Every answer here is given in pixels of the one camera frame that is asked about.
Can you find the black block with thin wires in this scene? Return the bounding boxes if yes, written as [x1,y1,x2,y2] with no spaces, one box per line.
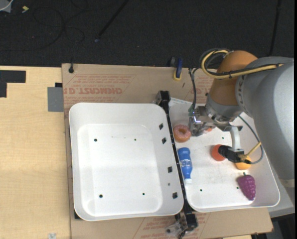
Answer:
[182,212,199,231]
[153,90,171,106]

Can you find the black cylinder on white bracket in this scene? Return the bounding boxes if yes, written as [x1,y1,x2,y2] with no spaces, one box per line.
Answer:
[217,126,247,163]

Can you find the brown cardboard board red print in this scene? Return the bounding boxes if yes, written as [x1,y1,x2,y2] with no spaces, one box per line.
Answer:
[61,63,274,239]

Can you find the yellow orange fruit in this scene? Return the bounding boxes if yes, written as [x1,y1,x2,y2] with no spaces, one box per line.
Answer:
[235,155,252,171]

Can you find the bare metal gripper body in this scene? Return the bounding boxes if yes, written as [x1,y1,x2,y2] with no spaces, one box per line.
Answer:
[188,106,243,137]

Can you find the thin black rod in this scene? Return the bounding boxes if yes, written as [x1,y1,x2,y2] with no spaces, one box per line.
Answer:
[161,100,192,217]

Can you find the blue plastic bottle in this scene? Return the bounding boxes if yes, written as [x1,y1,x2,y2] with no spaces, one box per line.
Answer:
[177,147,194,185]

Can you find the pink doughnut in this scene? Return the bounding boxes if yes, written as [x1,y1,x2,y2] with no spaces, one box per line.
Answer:
[172,124,192,143]

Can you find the white plastic tray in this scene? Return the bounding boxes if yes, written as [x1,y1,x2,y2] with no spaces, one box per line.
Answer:
[68,102,184,222]
[168,97,281,213]

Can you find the purple grapes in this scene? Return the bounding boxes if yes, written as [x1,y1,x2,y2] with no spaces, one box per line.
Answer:
[236,172,257,201]

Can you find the orange ball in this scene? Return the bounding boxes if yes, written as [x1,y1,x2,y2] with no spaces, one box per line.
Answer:
[211,144,226,162]

